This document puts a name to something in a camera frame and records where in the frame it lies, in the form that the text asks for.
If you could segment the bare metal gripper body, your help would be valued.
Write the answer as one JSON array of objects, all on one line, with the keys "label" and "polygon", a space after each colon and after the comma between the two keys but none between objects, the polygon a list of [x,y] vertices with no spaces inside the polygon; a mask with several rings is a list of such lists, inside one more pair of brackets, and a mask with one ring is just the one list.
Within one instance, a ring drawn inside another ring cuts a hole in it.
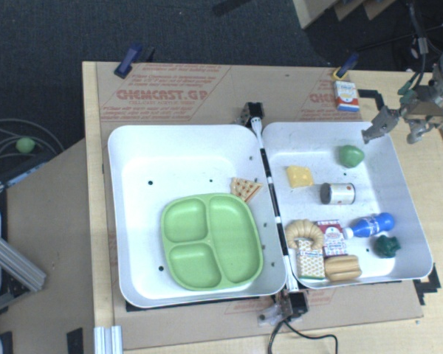
[{"label": "bare metal gripper body", "polygon": [[443,124],[443,83],[430,81],[417,86],[400,98],[400,114],[403,119]]}]

